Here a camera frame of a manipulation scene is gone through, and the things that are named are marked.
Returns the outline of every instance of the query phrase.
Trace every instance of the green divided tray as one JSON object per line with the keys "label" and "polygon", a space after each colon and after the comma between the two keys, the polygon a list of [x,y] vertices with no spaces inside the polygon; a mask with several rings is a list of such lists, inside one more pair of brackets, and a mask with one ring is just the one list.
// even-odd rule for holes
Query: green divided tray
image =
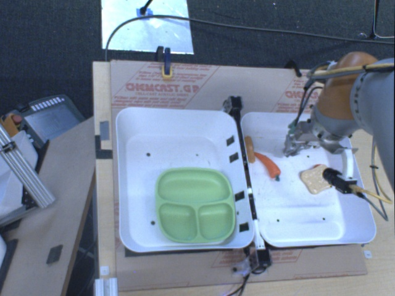
{"label": "green divided tray", "polygon": [[229,180],[205,168],[176,168],[156,181],[156,215],[163,234],[175,242],[220,242],[235,228]]}

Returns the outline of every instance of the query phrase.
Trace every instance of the white tray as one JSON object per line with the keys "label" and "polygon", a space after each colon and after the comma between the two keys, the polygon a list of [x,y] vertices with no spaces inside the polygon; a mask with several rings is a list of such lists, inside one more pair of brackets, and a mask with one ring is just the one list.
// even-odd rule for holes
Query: white tray
{"label": "white tray", "polygon": [[[235,121],[226,113],[131,107],[116,119],[120,238],[136,252],[194,249],[237,249],[254,236],[246,178]],[[234,142],[228,146],[227,139]],[[238,159],[230,162],[230,156]],[[199,167],[222,172],[233,193],[236,226],[223,242],[186,244],[171,241],[159,229],[155,183],[170,168]]]}
{"label": "white tray", "polygon": [[[280,168],[280,181],[270,179],[258,160],[249,164],[259,230],[276,247],[331,244],[361,244],[373,240],[376,226],[369,204],[354,195],[332,188],[312,195],[299,175],[316,164],[342,172],[340,155],[322,148],[302,150],[300,155],[283,155],[289,113],[248,113],[243,117],[244,136],[250,136],[254,150],[271,158]],[[345,139],[343,146],[350,147]],[[362,186],[354,159],[354,178]]]}

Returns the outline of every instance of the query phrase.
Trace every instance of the orange carrot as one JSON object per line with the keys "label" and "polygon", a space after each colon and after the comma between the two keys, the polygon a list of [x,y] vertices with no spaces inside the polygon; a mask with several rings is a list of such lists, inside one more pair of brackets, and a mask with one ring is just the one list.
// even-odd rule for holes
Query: orange carrot
{"label": "orange carrot", "polygon": [[279,181],[281,174],[281,170],[279,169],[279,167],[265,155],[259,154],[258,152],[254,152],[254,154],[255,157],[257,157],[259,161],[261,161],[265,165],[270,177],[272,179],[276,179],[276,181]]}

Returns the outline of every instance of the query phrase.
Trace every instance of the black plug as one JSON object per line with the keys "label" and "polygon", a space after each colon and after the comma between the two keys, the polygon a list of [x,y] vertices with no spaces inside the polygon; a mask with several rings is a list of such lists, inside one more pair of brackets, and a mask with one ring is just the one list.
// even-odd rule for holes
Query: black plug
{"label": "black plug", "polygon": [[337,170],[327,168],[322,173],[323,178],[329,184],[333,185],[338,191],[343,194],[352,194],[353,191],[350,185],[357,184],[357,180],[346,181],[341,177],[341,173]]}

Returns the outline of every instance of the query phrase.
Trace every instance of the black fabric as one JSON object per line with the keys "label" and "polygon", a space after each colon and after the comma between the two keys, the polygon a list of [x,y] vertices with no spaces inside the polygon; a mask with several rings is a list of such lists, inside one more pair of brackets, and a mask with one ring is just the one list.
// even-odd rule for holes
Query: black fabric
{"label": "black fabric", "polygon": [[[215,22],[358,38],[372,31],[374,0],[187,0],[189,16]],[[395,0],[380,0],[376,30],[394,34]],[[393,45],[362,44],[192,23],[194,55],[173,61],[300,68],[366,51],[393,57]],[[154,60],[154,53],[109,52],[109,58]],[[19,102],[66,94],[93,114],[92,62],[101,49],[101,0],[0,0],[0,113]]]}

